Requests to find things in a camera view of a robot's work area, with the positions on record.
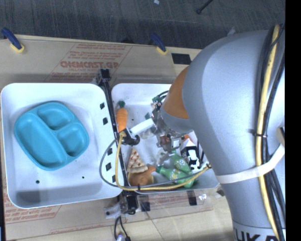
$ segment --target blue plate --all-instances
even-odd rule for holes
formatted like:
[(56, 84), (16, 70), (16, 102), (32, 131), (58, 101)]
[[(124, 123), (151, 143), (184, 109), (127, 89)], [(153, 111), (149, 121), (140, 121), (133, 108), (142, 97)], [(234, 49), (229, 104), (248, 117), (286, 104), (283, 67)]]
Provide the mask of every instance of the blue plate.
[(15, 136), (26, 155), (44, 170), (57, 170), (87, 149), (89, 136), (76, 115), (64, 104), (48, 102), (22, 114)]

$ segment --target yellow cable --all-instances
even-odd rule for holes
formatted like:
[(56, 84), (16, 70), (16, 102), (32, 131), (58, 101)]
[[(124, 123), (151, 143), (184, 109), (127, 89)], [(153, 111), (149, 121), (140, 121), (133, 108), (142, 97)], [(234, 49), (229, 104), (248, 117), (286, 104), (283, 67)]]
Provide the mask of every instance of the yellow cable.
[[(273, 30), (273, 36), (272, 36), (272, 43), (275, 41), (275, 39), (278, 37), (279, 34), (279, 25), (276, 25)], [(262, 145), (262, 131), (263, 131), (263, 122), (264, 122), (264, 116), (265, 116), (265, 110), (266, 110), (266, 98), (267, 98), (267, 91), (270, 83), (270, 77), (271, 77), (271, 72), (274, 64), (274, 58), (275, 58), (275, 52), (276, 52), (276, 47), (277, 43), (272, 47), (268, 62), (267, 62), (267, 68), (265, 71), (264, 75), (264, 81), (263, 81), (263, 86), (262, 86), (262, 92), (261, 92), (261, 101), (259, 105), (259, 114), (258, 114), (258, 119), (257, 119), (257, 129), (256, 129), (256, 143), (255, 143), (255, 161), (256, 165), (260, 166), (262, 164), (262, 150), (261, 150), (261, 145)], [(272, 209), (270, 206), (270, 201), (267, 196), (267, 191), (266, 191), (266, 184), (263, 176), (258, 177), (259, 183), (260, 183), (260, 189), (261, 189), (261, 195), (265, 207), (265, 211), (268, 217), (268, 220), (271, 224), (271, 227), (273, 229), (273, 232), (278, 240), (279, 235), (276, 229), (276, 224), (275, 220), (272, 214)]]
[(127, 186), (122, 186), (120, 185), (119, 181), (118, 181), (118, 159), (119, 159), (119, 151), (120, 151), (120, 145), (122, 142), (122, 138), (126, 137), (125, 132), (120, 132), (119, 133), (119, 141), (118, 141), (118, 147), (117, 147), (117, 153), (116, 153), (116, 162), (115, 162), (115, 180), (116, 180), (116, 184), (119, 188), (121, 188), (122, 190), (126, 190), (126, 191), (146, 191), (146, 190), (170, 190), (170, 189), (175, 189), (178, 187), (182, 187), (184, 185), (186, 185), (187, 183), (191, 182), (192, 180), (196, 179), (198, 176), (200, 176), (203, 172), (207, 171), (209, 169), (209, 167), (205, 167), (203, 170), (201, 170), (200, 172), (198, 172), (196, 175), (194, 175), (193, 177), (191, 177), (190, 179), (188, 179), (186, 182), (181, 183), (181, 184), (177, 184), (177, 185), (171, 185), (171, 186), (154, 186), (154, 187), (141, 187), (140, 189), (138, 189), (138, 187), (127, 187)]

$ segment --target toy pizza slice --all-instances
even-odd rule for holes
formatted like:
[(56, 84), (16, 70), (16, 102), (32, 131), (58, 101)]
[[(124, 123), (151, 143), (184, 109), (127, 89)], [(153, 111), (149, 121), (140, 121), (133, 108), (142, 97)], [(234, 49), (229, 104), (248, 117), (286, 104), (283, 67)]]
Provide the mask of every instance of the toy pizza slice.
[(127, 172), (140, 173), (146, 170), (148, 170), (147, 165), (143, 162), (136, 149), (132, 148), (128, 165), (127, 165)]

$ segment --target blue clamp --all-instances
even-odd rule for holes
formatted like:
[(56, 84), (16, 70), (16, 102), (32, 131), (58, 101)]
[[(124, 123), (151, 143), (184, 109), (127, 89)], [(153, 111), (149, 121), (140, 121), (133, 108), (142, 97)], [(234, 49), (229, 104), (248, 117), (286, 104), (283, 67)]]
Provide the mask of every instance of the blue clamp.
[(18, 53), (22, 53), (25, 47), (19, 42), (16, 36), (7, 28), (2, 28), (1, 33), (10, 40), (11, 48), (14, 49)]
[(163, 55), (166, 55), (167, 49), (164, 45), (164, 42), (161, 40), (161, 38), (158, 35), (156, 35), (155, 33), (150, 34), (149, 37), (157, 45), (157, 51), (159, 51)]

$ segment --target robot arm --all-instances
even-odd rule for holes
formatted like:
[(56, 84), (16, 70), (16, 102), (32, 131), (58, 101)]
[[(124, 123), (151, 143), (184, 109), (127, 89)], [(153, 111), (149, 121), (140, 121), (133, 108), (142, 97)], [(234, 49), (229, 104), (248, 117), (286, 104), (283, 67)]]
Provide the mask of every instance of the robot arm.
[[(272, 36), (274, 31), (235, 34), (203, 49), (176, 78), (160, 109), (155, 110), (155, 122), (160, 126), (155, 134), (169, 134), (174, 140), (194, 130), (217, 176), (257, 166), (257, 135), (266, 162), (281, 145), (276, 131), (284, 126), (284, 30), (278, 28), (276, 40)], [(266, 90), (266, 101), (272, 103), (267, 106), (270, 113), (264, 121), (265, 131), (257, 133), (265, 59), (270, 60), (269, 48), (274, 41), (274, 63)], [(276, 175), (283, 197), (284, 164), (283, 157), (270, 173)], [(255, 240), (258, 236), (259, 240), (285, 240), (285, 213), (279, 201), (272, 202), (273, 194), (269, 196), (273, 211), (267, 211), (261, 179), (263, 176), (221, 184), (235, 240)], [(281, 227), (274, 225), (273, 215), (277, 215)]]

